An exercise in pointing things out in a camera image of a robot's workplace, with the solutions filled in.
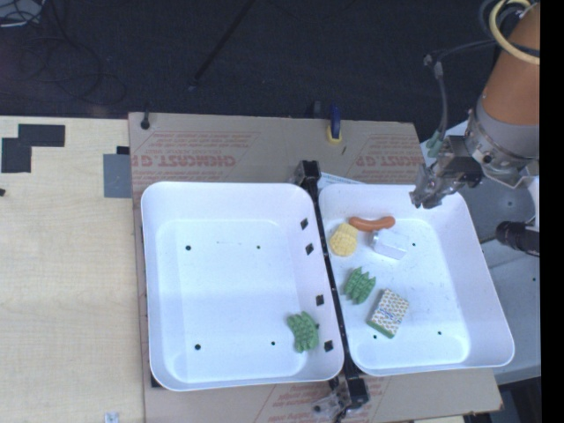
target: white plastic container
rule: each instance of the white plastic container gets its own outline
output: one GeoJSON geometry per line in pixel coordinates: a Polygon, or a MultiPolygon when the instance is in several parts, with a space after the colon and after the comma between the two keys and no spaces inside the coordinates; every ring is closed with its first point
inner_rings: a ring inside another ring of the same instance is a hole
{"type": "Polygon", "coordinates": [[[332,184],[320,193],[327,240],[352,216],[393,216],[393,230],[409,237],[408,249],[398,259],[375,252],[368,232],[359,232],[351,256],[330,251],[352,360],[376,376],[507,365],[515,351],[513,338],[466,202],[454,194],[438,207],[417,209],[409,196],[412,189],[332,184]],[[343,294],[358,267],[376,276],[374,290],[361,304],[343,294]],[[366,323],[384,289],[409,301],[393,338],[366,323]]]}
{"type": "Polygon", "coordinates": [[[313,201],[287,183],[158,182],[141,199],[150,364],[170,390],[329,380],[344,362],[313,201]],[[308,312],[319,345],[294,349],[308,312]]]}

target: yellow cable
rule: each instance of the yellow cable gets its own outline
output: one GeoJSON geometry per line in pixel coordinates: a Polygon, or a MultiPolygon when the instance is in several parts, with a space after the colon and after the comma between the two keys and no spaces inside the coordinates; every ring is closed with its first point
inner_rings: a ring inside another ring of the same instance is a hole
{"type": "Polygon", "coordinates": [[[537,66],[539,66],[540,58],[537,58],[536,56],[533,55],[529,55],[519,50],[518,48],[514,47],[513,45],[511,45],[511,43],[508,42],[508,40],[506,40],[503,37],[503,34],[501,34],[500,29],[498,28],[495,20],[497,18],[497,13],[500,11],[500,8],[505,3],[521,4],[522,6],[525,7],[525,10],[528,10],[531,7],[531,3],[529,2],[529,0],[500,0],[500,2],[498,2],[492,9],[492,12],[490,12],[490,20],[489,20],[490,31],[492,32],[493,37],[503,47],[503,49],[508,53],[510,53],[511,55],[519,58],[520,60],[526,61],[527,63],[536,64],[537,66]]]}

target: toy hot dog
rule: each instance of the toy hot dog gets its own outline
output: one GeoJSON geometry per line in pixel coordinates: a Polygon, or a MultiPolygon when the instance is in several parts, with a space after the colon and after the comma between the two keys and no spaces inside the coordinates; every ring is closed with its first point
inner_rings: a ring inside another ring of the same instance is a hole
{"type": "Polygon", "coordinates": [[[380,219],[363,219],[357,216],[349,218],[349,224],[362,232],[374,232],[380,229],[389,229],[396,224],[393,216],[384,216],[380,219]]]}

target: green toy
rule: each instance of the green toy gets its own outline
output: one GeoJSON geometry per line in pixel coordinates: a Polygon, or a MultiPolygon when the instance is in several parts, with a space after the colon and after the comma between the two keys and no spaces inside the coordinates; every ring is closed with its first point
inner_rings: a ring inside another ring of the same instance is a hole
{"type": "Polygon", "coordinates": [[[357,304],[364,302],[376,285],[376,277],[370,278],[368,271],[356,268],[346,281],[345,294],[357,304]]]}
{"type": "Polygon", "coordinates": [[[319,344],[317,324],[308,312],[288,316],[288,326],[295,337],[293,346],[298,353],[314,349],[319,344]]]}

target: dark background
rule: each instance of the dark background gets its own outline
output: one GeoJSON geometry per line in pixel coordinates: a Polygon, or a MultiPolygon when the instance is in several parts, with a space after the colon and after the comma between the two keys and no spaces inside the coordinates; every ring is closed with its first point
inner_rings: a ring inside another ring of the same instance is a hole
{"type": "MultiPolygon", "coordinates": [[[[301,118],[335,103],[343,119],[413,122],[424,140],[442,114],[424,56],[487,39],[485,0],[255,0],[202,70],[247,1],[47,0],[23,26],[0,19],[0,114],[301,118]]],[[[466,120],[497,53],[443,61],[449,126],[466,120]]]]}

